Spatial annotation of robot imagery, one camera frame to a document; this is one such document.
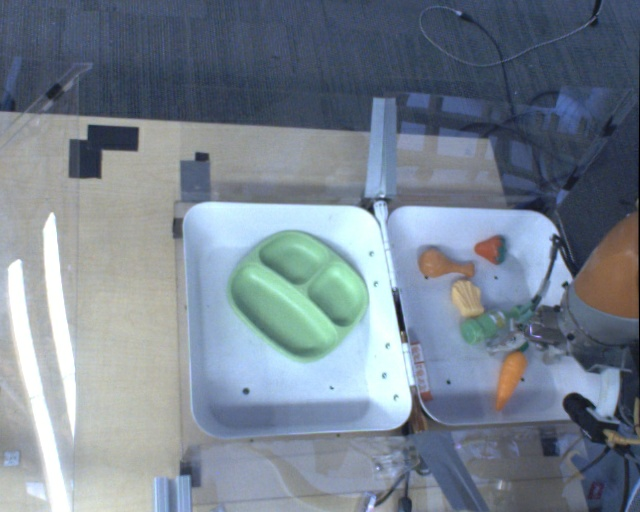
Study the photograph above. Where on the clear bottle with green cap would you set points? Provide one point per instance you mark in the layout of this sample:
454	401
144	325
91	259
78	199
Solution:
477	329

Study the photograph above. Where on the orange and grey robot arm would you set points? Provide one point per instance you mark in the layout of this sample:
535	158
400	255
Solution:
607	270

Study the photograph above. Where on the white plastic tray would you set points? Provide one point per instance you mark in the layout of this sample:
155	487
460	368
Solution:
465	395
225	390

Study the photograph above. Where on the orange toy carrot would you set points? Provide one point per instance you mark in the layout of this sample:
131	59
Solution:
511	377

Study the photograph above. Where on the black cylinder on white bracket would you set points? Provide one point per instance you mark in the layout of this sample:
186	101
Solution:
582	415

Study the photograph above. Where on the yellow shell-shaped biscuit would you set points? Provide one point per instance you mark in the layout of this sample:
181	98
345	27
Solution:
467	299

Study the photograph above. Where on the orange toy chicken drumstick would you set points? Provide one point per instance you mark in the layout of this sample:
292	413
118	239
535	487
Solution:
437	264

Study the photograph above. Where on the thin black and white rod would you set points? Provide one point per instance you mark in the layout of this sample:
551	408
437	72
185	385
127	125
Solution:
391	272

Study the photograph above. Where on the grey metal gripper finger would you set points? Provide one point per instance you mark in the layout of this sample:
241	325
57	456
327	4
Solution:
507	345
520	327

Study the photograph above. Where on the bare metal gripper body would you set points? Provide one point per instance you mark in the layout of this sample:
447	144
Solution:
549	332

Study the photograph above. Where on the green divided plate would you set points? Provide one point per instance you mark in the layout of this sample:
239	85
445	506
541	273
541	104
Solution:
295	300

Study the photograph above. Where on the red toy strawberry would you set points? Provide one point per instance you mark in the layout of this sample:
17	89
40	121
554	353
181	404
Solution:
489	249

